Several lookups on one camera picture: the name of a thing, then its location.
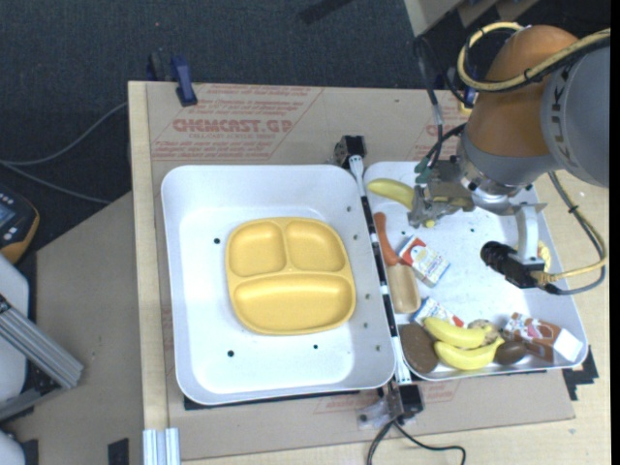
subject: yellow cable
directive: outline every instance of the yellow cable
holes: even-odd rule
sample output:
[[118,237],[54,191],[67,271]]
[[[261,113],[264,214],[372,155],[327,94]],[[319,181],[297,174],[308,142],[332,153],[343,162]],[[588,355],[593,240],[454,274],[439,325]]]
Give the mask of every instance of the yellow cable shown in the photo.
[[518,32],[524,29],[523,26],[517,24],[515,22],[495,22],[493,24],[489,24],[484,26],[482,29],[478,30],[474,33],[468,40],[467,44],[460,50],[458,54],[458,59],[456,61],[456,69],[458,71],[459,76],[462,81],[468,86],[477,89],[478,91],[489,91],[489,92],[499,92],[507,89],[513,89],[518,86],[522,86],[527,84],[530,78],[535,77],[537,74],[541,73],[545,69],[550,66],[556,64],[560,60],[563,60],[586,47],[595,44],[601,40],[607,40],[611,36],[611,28],[606,28],[602,31],[598,31],[591,35],[588,35],[580,40],[577,40],[573,44],[562,48],[557,51],[550,57],[546,58],[540,64],[523,71],[521,74],[511,77],[502,81],[485,81],[485,80],[476,80],[473,79],[467,71],[465,70],[465,55],[467,53],[468,48],[471,48],[477,41],[479,41],[482,37],[487,35],[489,32],[496,31],[498,29],[507,29],[512,30],[514,32]]
[[569,196],[566,194],[566,191],[564,191],[564,188],[561,187],[560,181],[557,180],[557,178],[556,178],[556,182],[562,189],[562,193],[564,193],[567,199],[567,204],[570,206],[570,208],[573,209],[573,212],[581,220],[583,225],[586,228],[588,228],[590,233],[592,233],[592,235],[594,235],[595,239],[597,240],[599,246],[601,247],[601,259],[598,262],[593,263],[591,265],[587,265],[581,268],[576,268],[573,270],[567,270],[566,272],[559,272],[557,274],[549,274],[544,271],[531,272],[530,275],[534,277],[540,284],[553,283],[555,281],[559,281],[560,279],[566,279],[567,277],[575,277],[576,275],[586,274],[588,272],[592,272],[593,270],[603,267],[607,263],[607,249],[605,246],[605,241],[603,240],[601,235],[597,232],[597,230],[594,229],[592,224],[590,224],[590,222],[585,217],[583,217],[583,215],[581,215],[581,213],[577,210],[576,205],[571,201]]

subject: wire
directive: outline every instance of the wire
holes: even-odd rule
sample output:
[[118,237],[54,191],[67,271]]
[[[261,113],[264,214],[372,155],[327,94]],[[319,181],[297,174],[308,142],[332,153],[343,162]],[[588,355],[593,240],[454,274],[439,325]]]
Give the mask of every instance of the wire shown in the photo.
[[424,81],[424,86],[426,88],[426,93],[428,94],[428,98],[431,103],[431,107],[433,108],[433,117],[435,119],[435,125],[437,126],[437,142],[435,143],[434,156],[432,160],[426,162],[427,159],[424,159],[427,165],[423,168],[424,171],[430,171],[435,167],[437,161],[439,160],[439,155],[442,149],[443,143],[443,133],[444,133],[444,119],[442,116],[441,106],[439,105],[439,101],[437,100],[437,95],[435,95],[435,91],[433,89],[433,85],[431,83],[428,71],[426,69],[426,61],[424,60],[424,47],[425,44],[428,45],[427,41],[423,37],[418,37],[414,39],[414,52],[418,59],[418,68],[419,73],[422,76],[422,80]]
[[[577,223],[585,231],[590,241],[592,241],[592,243],[594,244],[594,247],[596,248],[597,253],[599,254],[599,261],[591,265],[582,267],[582,268],[577,268],[574,270],[569,270],[569,271],[561,272],[557,274],[549,274],[547,272],[538,271],[538,272],[532,272],[531,275],[540,283],[541,287],[545,289],[546,291],[548,291],[549,293],[552,293],[554,295],[576,295],[579,293],[589,291],[595,288],[596,286],[599,286],[605,279],[605,265],[607,262],[605,241],[597,233],[594,227],[583,217],[583,215],[581,215],[581,213],[578,210],[577,205],[575,205],[571,201],[571,198],[568,196],[568,194],[562,187],[562,184],[560,183],[560,180],[558,179],[557,174],[555,172],[550,172],[548,175],[549,175],[549,178],[551,179],[551,182],[554,188],[560,195],[562,201],[569,208],[569,213],[573,215],[573,217],[577,220]],[[593,283],[583,286],[581,288],[575,288],[573,290],[561,290],[557,286],[553,286],[552,284],[549,284],[549,283],[559,281],[560,279],[565,279],[568,277],[575,277],[576,275],[585,274],[587,272],[592,272],[593,270],[597,270],[597,269],[601,270],[601,274],[599,278]]]
[[467,67],[467,57],[471,47],[476,42],[489,33],[506,31],[517,33],[522,29],[525,28],[515,22],[495,22],[484,26],[471,35],[465,42],[465,46],[460,50],[456,62],[456,68],[461,80],[468,86],[478,91],[495,93],[511,91],[531,82],[540,81],[544,76],[550,74],[551,72],[565,66],[566,64],[574,62],[576,58],[581,57],[592,50],[606,47],[611,43],[611,28],[607,28],[577,40],[573,44],[566,46],[552,54],[550,57],[547,57],[540,64],[523,71],[515,77],[500,81],[476,80],[471,77],[468,72],[469,68]]
[[101,203],[101,204],[110,204],[111,201],[108,200],[102,200],[102,199],[98,199],[95,197],[90,197],[88,195],[84,195],[83,193],[78,193],[76,191],[72,191],[70,189],[67,188],[63,188],[62,186],[57,186],[56,184],[53,184],[51,182],[45,181],[35,175],[29,174],[27,172],[24,172],[21,169],[18,169],[17,167],[13,167],[10,164],[7,164],[3,161],[0,161],[0,165],[2,165],[3,167],[6,167],[7,169],[9,169],[10,171],[16,172],[19,175],[22,175],[23,177],[26,177],[32,181],[35,181],[39,184],[42,184],[43,186],[47,186],[48,188],[52,189],[52,190],[56,190],[59,191],[60,193],[65,193],[66,195],[70,195],[72,197],[76,197],[79,198],[81,200],[86,200],[88,202],[94,202],[94,203]]
[[465,459],[467,458],[467,453],[465,452],[465,449],[462,446],[458,446],[458,445],[450,445],[450,446],[429,446],[429,445],[425,445],[424,443],[421,443],[420,441],[418,441],[416,438],[414,438],[413,436],[411,436],[410,434],[408,434],[405,429],[403,429],[400,426],[400,423],[395,422],[394,423],[396,425],[396,428],[400,431],[400,433],[405,436],[409,441],[411,441],[412,443],[418,445],[420,448],[424,448],[425,450],[431,450],[431,451],[449,451],[449,450],[459,450],[462,453],[462,457],[461,457],[461,465],[465,464]]
[[[461,133],[463,133],[463,131],[465,130],[465,126],[466,126],[466,122],[463,122],[462,124],[459,124],[458,126],[450,129],[447,133],[445,133],[444,135],[442,135],[441,137],[441,143],[443,144],[444,141],[448,140],[449,138],[453,137],[453,136],[460,136]],[[441,149],[441,144],[437,141],[430,150],[428,150],[428,152],[426,153],[424,158],[430,158],[433,156],[433,154],[435,152],[437,152],[438,150]]]
[[452,93],[452,95],[454,95],[454,97],[460,102],[462,103],[465,108],[470,109],[474,106],[474,104],[472,104],[470,101],[468,101],[461,93],[460,91],[458,91],[458,89],[456,89],[456,86],[454,85],[454,81],[451,80],[448,77],[448,74],[446,73],[444,67],[441,64],[441,61],[439,60],[439,55],[437,54],[437,51],[435,50],[435,48],[430,44],[430,42],[424,37],[424,36],[420,36],[418,37],[418,41],[420,46],[419,51],[423,54],[424,49],[426,49],[426,51],[428,51],[428,54],[431,56],[434,64],[435,64],[435,68],[439,71],[439,74],[441,75],[442,79],[444,80],[444,83],[446,84],[446,86],[448,87],[448,89],[450,90],[450,92]]
[[76,139],[74,139],[72,142],[70,142],[67,146],[65,146],[64,148],[58,150],[55,153],[52,153],[51,155],[48,155],[48,156],[46,156],[44,158],[41,158],[41,159],[25,160],[25,161],[20,161],[20,160],[2,160],[2,159],[0,159],[0,163],[2,163],[4,165],[14,166],[14,167],[20,167],[20,166],[36,166],[38,164],[43,164],[45,162],[50,162],[50,161],[60,157],[61,155],[64,155],[69,150],[71,150],[72,148],[74,148],[75,146],[80,144],[87,136],[89,136],[93,131],[95,131],[95,129],[97,129],[101,124],[103,124],[110,117],[112,117],[115,113],[117,113],[121,109],[124,109],[125,107],[127,107],[127,102],[125,102],[123,104],[120,104],[119,106],[114,107],[108,113],[104,114],[97,122],[95,122],[92,126],[90,126],[86,131],[84,131],[81,135],[79,135]]
[[372,465],[372,458],[375,454],[375,451],[377,451],[377,448],[379,447],[379,444],[383,441],[383,439],[386,437],[386,435],[388,434],[389,430],[391,429],[392,426],[395,426],[398,431],[405,436],[409,441],[411,441],[412,443],[414,443],[415,445],[419,446],[420,448],[424,448],[425,450],[430,450],[430,451],[449,451],[449,450],[458,450],[461,452],[461,461],[460,461],[460,465],[465,465],[465,459],[467,457],[467,453],[465,451],[465,449],[461,446],[457,446],[457,445],[452,445],[452,446],[440,446],[440,447],[435,447],[435,446],[429,446],[429,445],[425,445],[424,443],[421,443],[420,441],[418,441],[416,438],[414,438],[412,435],[410,435],[407,431],[405,431],[405,429],[403,429],[400,425],[400,423],[398,423],[396,421],[396,419],[391,420],[390,422],[388,422],[386,425],[384,425],[382,427],[382,429],[379,431],[379,433],[377,434],[377,436],[375,436],[375,439],[373,439],[372,443],[370,444],[370,449],[368,450],[368,454],[366,456],[366,465]]
[[91,197],[89,195],[84,195],[83,193],[79,193],[77,191],[73,191],[67,188],[63,188],[62,186],[58,186],[56,184],[53,184],[49,181],[45,181],[43,179],[41,179],[40,177],[37,177],[35,175],[29,174],[28,172],[25,172],[21,169],[19,169],[19,167],[29,167],[29,166],[35,166],[38,164],[43,164],[45,162],[50,162],[58,157],[60,157],[61,155],[64,155],[65,153],[67,153],[69,150],[71,150],[72,148],[76,147],[78,144],[80,144],[82,141],[84,141],[84,139],[86,137],[88,137],[90,134],[93,133],[93,131],[95,131],[95,129],[97,129],[99,126],[101,126],[101,124],[103,124],[105,121],[107,121],[110,117],[112,117],[115,113],[117,113],[119,110],[124,109],[125,107],[127,107],[127,102],[124,102],[116,107],[114,107],[113,109],[109,110],[106,114],[104,114],[102,117],[99,118],[99,120],[97,120],[92,126],[90,126],[86,131],[84,131],[81,135],[79,135],[76,139],[74,139],[71,143],[69,143],[67,146],[65,146],[64,148],[61,148],[60,150],[58,150],[57,152],[52,153],[51,155],[48,155],[46,157],[40,158],[40,159],[35,159],[35,160],[27,160],[27,161],[14,161],[14,160],[2,160],[0,159],[0,166],[13,171],[23,177],[26,177],[32,181],[35,181],[38,184],[41,184],[43,186],[46,186],[52,190],[58,191],[60,193],[64,193],[66,195],[70,195],[72,197],[75,198],[79,198],[81,200],[86,200],[88,202],[94,202],[94,203],[101,203],[101,204],[109,204],[111,203],[111,201],[109,200],[103,200],[103,199],[99,199],[96,197]]

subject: cookie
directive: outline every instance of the cookie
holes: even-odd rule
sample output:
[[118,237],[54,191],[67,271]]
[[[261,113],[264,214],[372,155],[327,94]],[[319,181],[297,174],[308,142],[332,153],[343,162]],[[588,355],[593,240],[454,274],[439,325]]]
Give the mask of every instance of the cookie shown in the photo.
[[400,343],[405,360],[419,374],[432,372],[439,363],[433,348],[434,342],[424,327],[416,322],[400,328]]
[[484,341],[482,341],[482,346],[490,345],[491,343],[495,342],[495,340],[500,335],[500,329],[495,324],[488,321],[487,319],[477,319],[467,324],[467,328],[470,328],[470,329],[476,328],[476,327],[484,327],[484,326],[492,326],[493,329],[489,330],[484,336]]
[[521,341],[507,341],[497,348],[495,361],[500,365],[512,365],[521,361],[526,354],[527,349]]

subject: white tray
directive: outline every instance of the white tray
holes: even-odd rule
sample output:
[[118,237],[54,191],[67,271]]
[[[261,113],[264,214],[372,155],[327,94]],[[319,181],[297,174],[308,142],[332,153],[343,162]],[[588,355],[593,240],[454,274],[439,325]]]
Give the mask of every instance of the white tray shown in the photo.
[[[367,185],[377,178],[389,178],[414,186],[416,174],[414,162],[380,162],[370,166],[364,174]],[[407,209],[400,203],[368,192],[373,213],[384,212],[387,216],[387,238],[392,248],[407,236],[418,235],[431,249],[450,262],[449,269],[434,288],[418,281],[422,298],[432,297],[447,307],[466,324],[476,319],[488,319],[497,326],[503,326],[512,312],[529,314],[567,329],[582,342],[575,361],[558,359],[547,362],[534,356],[527,356],[516,365],[502,366],[491,363],[480,371],[460,371],[440,364],[429,374],[417,373],[429,381],[443,381],[472,376],[511,374],[533,370],[568,368],[579,365],[587,356],[588,342],[577,313],[574,299],[570,295],[554,295],[538,288],[521,290],[504,279],[502,275],[486,266],[481,259],[481,247],[487,241],[499,241],[514,248],[518,241],[516,220],[513,217],[499,217],[477,208],[473,212],[459,211],[441,219],[431,229],[422,226],[414,229],[408,223]],[[514,203],[537,203],[536,191],[521,191]],[[551,251],[552,270],[562,270],[560,261],[548,232],[548,227],[539,213],[540,240]],[[566,282],[558,283],[567,289]],[[411,315],[397,315],[398,324],[406,324]]]
[[[394,353],[357,185],[315,166],[184,166],[162,183],[176,378],[203,405],[377,388]],[[249,220],[308,217],[340,235],[356,310],[338,328],[297,336],[248,331],[231,306],[227,237]]]

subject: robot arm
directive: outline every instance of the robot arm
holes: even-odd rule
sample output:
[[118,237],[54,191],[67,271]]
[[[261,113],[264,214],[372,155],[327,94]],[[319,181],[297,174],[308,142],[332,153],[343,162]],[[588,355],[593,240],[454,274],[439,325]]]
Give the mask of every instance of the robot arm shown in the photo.
[[[513,34],[486,79],[471,78],[465,70],[467,49],[485,33],[507,28]],[[506,271],[518,287],[539,286],[536,273],[540,279],[543,261],[532,253],[538,246],[536,213],[544,205],[526,208],[512,205],[510,198],[540,175],[561,169],[609,186],[610,30],[578,40],[553,26],[492,24],[470,38],[458,70],[479,95],[458,133],[456,156],[437,161],[432,170],[418,170],[423,177],[414,188],[410,224],[431,226],[476,207],[513,215],[518,252],[488,243],[482,258]]]

